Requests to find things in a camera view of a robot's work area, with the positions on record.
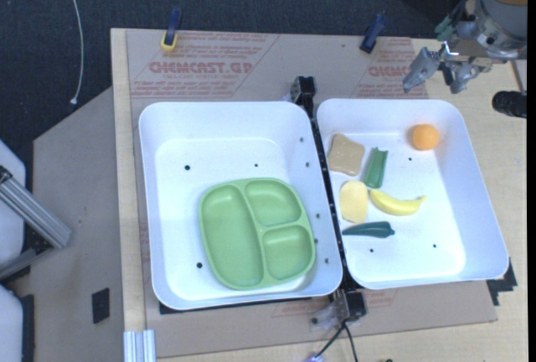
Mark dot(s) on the white plastic tray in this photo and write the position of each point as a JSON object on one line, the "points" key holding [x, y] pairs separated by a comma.
{"points": [[419, 243], [218, 151]]}

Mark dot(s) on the yellow oval slice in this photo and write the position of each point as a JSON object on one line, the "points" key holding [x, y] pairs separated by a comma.
{"points": [[354, 202]]}

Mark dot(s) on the green divided plate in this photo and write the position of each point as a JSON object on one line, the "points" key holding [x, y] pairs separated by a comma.
{"points": [[234, 234]]}

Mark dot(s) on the thin black and white rod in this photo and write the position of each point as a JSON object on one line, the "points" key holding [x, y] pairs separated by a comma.
{"points": [[324, 167]]}

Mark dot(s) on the brown cardboard board red print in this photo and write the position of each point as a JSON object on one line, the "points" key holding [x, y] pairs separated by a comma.
{"points": [[234, 67]]}

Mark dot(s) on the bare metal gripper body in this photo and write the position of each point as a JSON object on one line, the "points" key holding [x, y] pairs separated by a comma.
{"points": [[481, 39]]}

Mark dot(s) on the orange ball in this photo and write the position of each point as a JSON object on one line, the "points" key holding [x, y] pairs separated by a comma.
{"points": [[425, 137]]}

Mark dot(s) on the dark green pepper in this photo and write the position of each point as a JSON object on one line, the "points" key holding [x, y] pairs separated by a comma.
{"points": [[372, 229]]}

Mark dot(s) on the tan bread slice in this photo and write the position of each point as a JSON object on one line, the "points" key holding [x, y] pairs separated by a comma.
{"points": [[345, 155]]}

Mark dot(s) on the yellow banana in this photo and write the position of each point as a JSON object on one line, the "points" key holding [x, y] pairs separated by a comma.
{"points": [[393, 205]]}

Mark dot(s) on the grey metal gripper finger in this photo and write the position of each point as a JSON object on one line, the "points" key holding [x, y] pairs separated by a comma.
{"points": [[460, 79], [421, 69]]}

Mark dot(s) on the light green celery piece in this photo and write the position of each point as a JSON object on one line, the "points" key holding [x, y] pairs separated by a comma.
{"points": [[375, 169]]}

